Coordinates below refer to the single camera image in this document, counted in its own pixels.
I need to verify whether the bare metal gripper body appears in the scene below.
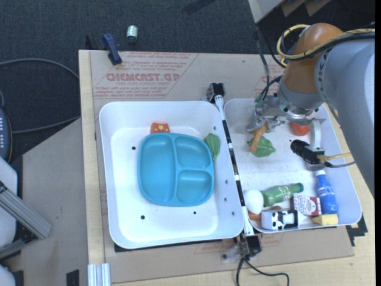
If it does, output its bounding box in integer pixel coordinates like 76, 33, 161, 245
252, 95, 317, 127

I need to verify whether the red tomato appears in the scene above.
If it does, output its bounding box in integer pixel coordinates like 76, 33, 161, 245
291, 122, 311, 136

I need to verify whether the yellow cheese wedge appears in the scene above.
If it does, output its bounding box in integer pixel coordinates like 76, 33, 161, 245
311, 213, 339, 226

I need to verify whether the red and white carton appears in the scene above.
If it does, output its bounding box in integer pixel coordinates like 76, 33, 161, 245
291, 192, 323, 218

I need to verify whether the black cylinder on white bracket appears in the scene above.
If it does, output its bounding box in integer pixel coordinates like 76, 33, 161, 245
290, 119, 327, 172

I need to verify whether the small green and white can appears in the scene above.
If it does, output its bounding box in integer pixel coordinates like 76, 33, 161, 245
126, 24, 139, 44

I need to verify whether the brown cardboard board red print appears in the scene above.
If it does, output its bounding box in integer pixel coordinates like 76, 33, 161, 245
89, 51, 355, 283

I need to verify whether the white plastic tray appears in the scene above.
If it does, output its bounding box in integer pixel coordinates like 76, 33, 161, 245
223, 97, 363, 235
98, 100, 246, 250

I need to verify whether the black and white milk carton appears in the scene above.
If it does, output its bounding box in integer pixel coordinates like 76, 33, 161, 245
260, 209, 299, 231

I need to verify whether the blue bottle white cap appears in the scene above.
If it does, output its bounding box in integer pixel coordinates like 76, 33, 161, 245
314, 169, 339, 215

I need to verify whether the thin black and white rod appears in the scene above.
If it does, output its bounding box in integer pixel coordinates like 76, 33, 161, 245
214, 95, 254, 235

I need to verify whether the small orange carrot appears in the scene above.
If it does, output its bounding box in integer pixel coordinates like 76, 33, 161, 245
247, 205, 282, 222

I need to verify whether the blue divided plate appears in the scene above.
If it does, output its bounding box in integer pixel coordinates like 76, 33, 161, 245
137, 132, 216, 207

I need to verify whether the green bottle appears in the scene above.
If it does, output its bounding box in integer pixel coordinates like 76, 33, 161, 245
261, 182, 305, 207

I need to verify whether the red pizza slice yellow star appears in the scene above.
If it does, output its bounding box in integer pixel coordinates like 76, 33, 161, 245
149, 122, 171, 135

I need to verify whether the green lettuce leaf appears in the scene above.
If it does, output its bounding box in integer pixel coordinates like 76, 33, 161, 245
203, 133, 221, 161
246, 135, 277, 158

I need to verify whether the white egg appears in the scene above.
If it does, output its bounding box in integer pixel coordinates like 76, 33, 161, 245
243, 189, 265, 215

